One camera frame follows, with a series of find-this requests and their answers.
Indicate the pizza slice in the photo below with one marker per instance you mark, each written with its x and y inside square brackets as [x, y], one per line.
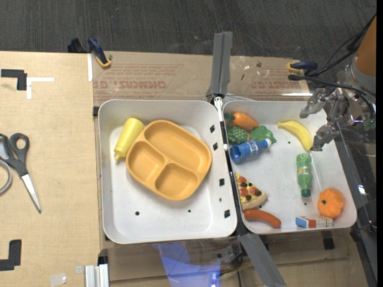
[248, 193]

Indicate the green grapes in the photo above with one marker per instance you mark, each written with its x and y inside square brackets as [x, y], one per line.
[237, 134]

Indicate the orange pumpkin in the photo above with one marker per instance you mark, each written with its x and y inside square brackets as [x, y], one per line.
[330, 203]

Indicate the orange carrot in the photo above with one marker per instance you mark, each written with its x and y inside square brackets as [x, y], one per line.
[245, 120]

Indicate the blue bottle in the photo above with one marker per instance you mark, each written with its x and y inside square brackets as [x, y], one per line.
[248, 150]

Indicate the orange divided plate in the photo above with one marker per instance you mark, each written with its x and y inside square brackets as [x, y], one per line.
[170, 157]

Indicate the red and white carton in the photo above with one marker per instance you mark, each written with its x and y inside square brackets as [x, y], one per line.
[312, 222]

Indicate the green bottle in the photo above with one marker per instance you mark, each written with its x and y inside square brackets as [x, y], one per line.
[304, 172]

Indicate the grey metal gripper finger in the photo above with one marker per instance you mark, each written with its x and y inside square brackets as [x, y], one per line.
[312, 102]
[324, 134]

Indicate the yellow banana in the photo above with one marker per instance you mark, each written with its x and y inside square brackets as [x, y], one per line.
[300, 130]

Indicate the yellow squeeze bottle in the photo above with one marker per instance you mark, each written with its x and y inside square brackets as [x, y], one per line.
[128, 136]

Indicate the white plastic tray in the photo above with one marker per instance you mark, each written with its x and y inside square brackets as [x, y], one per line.
[281, 184]
[167, 220]

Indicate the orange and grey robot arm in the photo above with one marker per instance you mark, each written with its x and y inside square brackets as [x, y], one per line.
[366, 52]

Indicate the brown cardboard board, red print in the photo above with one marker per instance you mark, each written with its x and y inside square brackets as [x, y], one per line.
[185, 79]

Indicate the green broccoli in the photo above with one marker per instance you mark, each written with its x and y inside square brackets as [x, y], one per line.
[262, 134]

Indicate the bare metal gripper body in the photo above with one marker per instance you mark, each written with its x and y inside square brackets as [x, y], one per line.
[347, 100]

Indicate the red sausage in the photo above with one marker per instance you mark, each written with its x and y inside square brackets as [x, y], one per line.
[263, 217]

